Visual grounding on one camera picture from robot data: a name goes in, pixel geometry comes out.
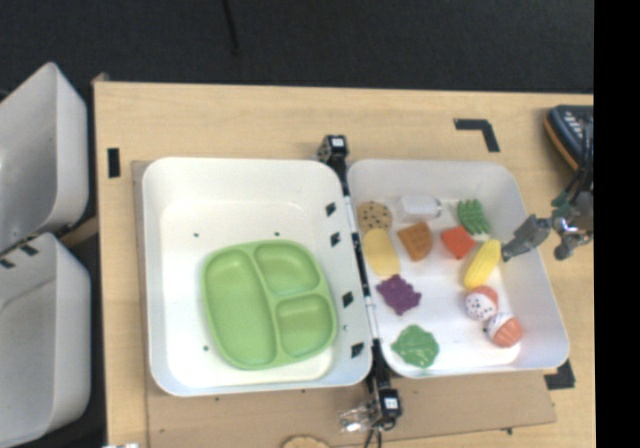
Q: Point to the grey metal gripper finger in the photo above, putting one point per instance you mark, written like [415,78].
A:
[517,247]
[534,226]

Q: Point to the thin black and white rod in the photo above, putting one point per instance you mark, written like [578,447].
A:
[358,248]

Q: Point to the brown toy waffle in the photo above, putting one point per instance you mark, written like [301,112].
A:
[416,241]

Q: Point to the white plastic tray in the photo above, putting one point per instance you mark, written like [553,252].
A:
[530,286]
[235,196]

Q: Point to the green toy lettuce leaf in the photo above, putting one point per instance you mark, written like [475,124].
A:
[415,347]

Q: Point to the tan chocolate chip biscuit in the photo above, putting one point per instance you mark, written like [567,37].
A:
[373,216]

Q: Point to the purple toy grapes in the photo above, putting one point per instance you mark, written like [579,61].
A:
[398,294]

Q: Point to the green ridged toy vegetable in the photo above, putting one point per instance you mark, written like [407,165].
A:
[473,217]

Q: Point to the yellow toy potato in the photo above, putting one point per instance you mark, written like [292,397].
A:
[381,253]

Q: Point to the orange-red toy wedge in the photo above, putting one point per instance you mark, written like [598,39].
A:
[458,242]

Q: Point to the yellow toy corn cob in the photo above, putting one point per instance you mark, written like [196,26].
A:
[482,263]

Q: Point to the clear plastic bottle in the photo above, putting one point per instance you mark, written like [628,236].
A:
[417,207]

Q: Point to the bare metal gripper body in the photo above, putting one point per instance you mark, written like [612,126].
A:
[576,232]

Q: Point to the green divided plate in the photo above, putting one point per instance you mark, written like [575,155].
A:
[235,306]

